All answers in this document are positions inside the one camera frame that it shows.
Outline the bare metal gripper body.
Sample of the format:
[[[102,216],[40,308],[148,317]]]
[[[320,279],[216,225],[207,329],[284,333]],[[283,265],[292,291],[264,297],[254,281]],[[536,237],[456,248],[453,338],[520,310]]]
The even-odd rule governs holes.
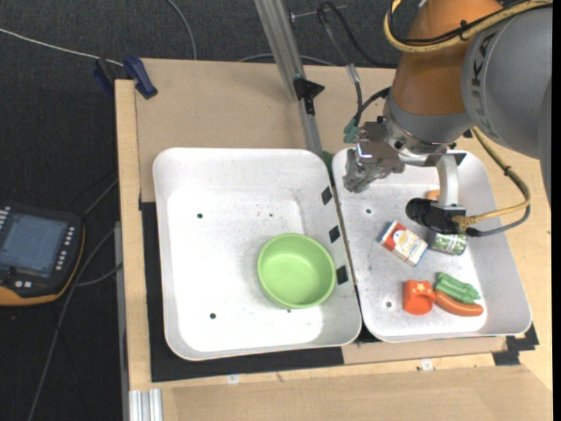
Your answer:
[[[365,122],[358,129],[355,149],[359,163],[368,168],[386,168],[388,175],[402,173],[406,166],[435,167],[442,170],[457,170],[457,155],[454,153],[414,153],[401,146],[396,139],[387,139],[385,127],[378,122]]]

